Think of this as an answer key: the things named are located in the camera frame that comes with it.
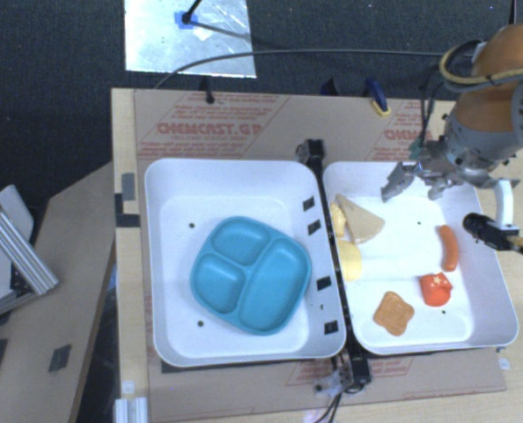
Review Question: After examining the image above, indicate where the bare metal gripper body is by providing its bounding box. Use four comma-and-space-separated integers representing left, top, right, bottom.
418, 138, 501, 189

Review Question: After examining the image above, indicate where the beige pizza slice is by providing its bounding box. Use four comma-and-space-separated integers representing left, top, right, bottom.
334, 193, 387, 246

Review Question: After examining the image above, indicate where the orange sausage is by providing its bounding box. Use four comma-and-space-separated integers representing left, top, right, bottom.
438, 224, 460, 273

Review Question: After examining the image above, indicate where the white plastic tray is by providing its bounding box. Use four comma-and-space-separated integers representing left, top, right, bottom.
321, 160, 520, 356
144, 157, 348, 368

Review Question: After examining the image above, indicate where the thin black rod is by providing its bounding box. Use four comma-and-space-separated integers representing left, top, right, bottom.
307, 138, 368, 387

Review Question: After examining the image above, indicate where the pale yellow round toy food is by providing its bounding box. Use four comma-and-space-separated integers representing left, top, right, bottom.
335, 238, 364, 283

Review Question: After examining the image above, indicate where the red toy with yellow star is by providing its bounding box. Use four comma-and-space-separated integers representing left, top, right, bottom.
419, 271, 454, 308

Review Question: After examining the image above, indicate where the brown toast slice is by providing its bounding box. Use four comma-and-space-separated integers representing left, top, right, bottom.
372, 290, 416, 338

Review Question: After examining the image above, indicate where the brown cardboard board red print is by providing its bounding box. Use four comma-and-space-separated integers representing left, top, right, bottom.
133, 88, 508, 412

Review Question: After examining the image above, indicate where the blue divided plate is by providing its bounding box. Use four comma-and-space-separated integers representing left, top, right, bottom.
189, 215, 313, 338

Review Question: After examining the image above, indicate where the black cylinder on white bracket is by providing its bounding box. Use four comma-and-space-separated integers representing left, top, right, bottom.
462, 178, 521, 252

